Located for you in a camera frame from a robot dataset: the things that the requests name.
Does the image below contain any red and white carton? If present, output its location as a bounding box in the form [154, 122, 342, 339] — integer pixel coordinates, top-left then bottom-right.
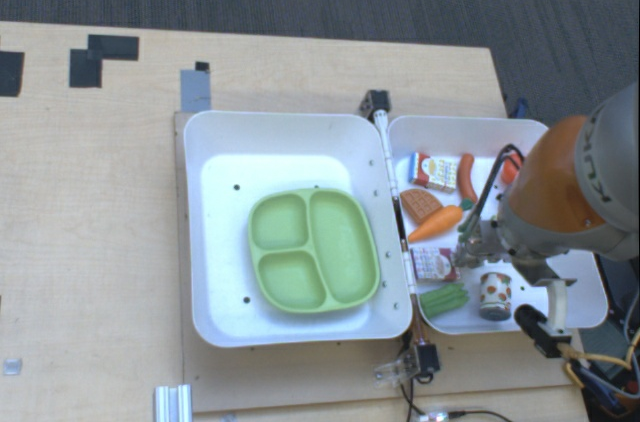
[409, 245, 463, 284]
[408, 151, 459, 195]

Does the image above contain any white can with red print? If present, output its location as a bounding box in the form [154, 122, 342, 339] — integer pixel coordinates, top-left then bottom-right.
[478, 271, 514, 322]

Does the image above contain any green beans bundle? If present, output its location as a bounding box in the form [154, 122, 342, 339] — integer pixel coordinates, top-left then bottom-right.
[418, 282, 471, 319]

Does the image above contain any white plastic tray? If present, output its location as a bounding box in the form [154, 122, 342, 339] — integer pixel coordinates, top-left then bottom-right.
[182, 109, 414, 349]
[386, 114, 610, 336]

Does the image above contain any black cylinder on white bracket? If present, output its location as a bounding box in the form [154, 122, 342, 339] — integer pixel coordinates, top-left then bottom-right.
[513, 277, 577, 359]

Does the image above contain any red sausage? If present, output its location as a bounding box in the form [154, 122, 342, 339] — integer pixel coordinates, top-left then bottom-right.
[456, 153, 480, 205]

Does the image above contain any orange carrot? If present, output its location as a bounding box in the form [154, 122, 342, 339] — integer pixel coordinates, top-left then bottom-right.
[406, 198, 476, 244]

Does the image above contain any black block with thin wires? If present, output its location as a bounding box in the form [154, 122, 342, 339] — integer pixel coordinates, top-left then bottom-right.
[359, 89, 391, 117]
[407, 342, 443, 380]

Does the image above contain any thin black and white rod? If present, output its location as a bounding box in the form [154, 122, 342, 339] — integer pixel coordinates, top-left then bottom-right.
[374, 108, 432, 353]

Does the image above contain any green divided plate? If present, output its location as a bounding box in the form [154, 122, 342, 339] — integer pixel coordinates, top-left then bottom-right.
[247, 187, 382, 315]

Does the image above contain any orange round toy food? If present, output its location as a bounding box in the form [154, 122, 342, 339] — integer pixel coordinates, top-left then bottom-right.
[500, 154, 522, 186]

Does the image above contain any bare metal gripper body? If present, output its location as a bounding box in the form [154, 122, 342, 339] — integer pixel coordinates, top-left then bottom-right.
[468, 218, 521, 269]

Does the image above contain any brown waffle biscuit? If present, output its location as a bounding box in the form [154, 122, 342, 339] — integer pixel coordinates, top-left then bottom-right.
[399, 188, 445, 227]

